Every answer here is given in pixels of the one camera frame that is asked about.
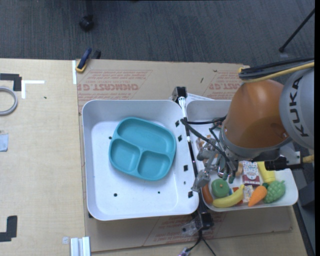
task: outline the gray carpet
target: gray carpet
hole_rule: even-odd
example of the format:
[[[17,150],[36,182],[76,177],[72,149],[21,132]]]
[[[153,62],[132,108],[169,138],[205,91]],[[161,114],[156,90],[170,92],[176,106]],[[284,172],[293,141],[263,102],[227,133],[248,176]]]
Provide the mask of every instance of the gray carpet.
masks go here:
[[[278,51],[313,8],[315,0],[93,1],[95,24],[84,32],[85,1],[1,0],[0,58],[74,60],[92,47],[101,59],[254,67],[314,56],[315,15]],[[314,181],[312,166],[303,174]],[[314,255],[300,209],[294,209]]]

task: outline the teal plate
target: teal plate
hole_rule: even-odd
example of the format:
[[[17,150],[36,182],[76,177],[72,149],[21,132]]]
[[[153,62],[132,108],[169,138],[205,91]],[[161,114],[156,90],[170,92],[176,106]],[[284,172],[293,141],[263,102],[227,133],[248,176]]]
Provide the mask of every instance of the teal plate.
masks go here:
[[[123,119],[116,127],[109,147],[112,166],[147,181],[165,177],[176,153],[172,132],[137,117]]]

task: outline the toy carrot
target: toy carrot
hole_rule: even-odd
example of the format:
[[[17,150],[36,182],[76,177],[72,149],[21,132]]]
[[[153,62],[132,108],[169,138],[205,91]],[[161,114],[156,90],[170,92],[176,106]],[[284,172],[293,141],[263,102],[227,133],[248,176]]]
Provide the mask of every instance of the toy carrot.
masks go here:
[[[264,199],[267,195],[267,187],[268,187],[268,183],[263,183],[260,186],[257,186],[255,188],[255,190],[252,192],[252,195],[249,199],[249,203],[248,206],[254,206],[255,204],[257,204],[258,202],[260,202],[262,199]]]

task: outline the gray ring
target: gray ring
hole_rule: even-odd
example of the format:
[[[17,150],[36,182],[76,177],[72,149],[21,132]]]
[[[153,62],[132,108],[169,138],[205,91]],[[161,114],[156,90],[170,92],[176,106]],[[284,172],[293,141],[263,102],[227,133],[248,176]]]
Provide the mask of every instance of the gray ring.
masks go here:
[[[14,103],[13,103],[12,107],[10,107],[8,110],[0,111],[0,116],[6,116],[6,115],[11,114],[16,109],[16,107],[18,105],[18,98],[17,98],[16,93],[7,87],[0,86],[0,92],[7,92],[7,93],[11,94],[12,97],[14,98]]]

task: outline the cardboard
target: cardboard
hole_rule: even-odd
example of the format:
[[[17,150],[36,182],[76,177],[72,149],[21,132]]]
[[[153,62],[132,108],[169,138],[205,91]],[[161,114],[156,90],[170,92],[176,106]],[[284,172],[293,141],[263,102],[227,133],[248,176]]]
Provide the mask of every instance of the cardboard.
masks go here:
[[[196,241],[198,235],[182,236],[181,228],[191,216],[166,216],[115,221],[90,217],[86,203],[85,163],[81,110],[94,99],[165,100],[175,87],[214,100],[231,100],[242,81],[238,69],[243,64],[172,63],[127,60],[89,60],[84,73],[76,74],[80,123],[81,161],[85,234],[91,237],[92,252],[176,244]],[[229,212],[213,212],[214,226],[206,239],[288,231],[291,228],[287,207],[272,207]]]

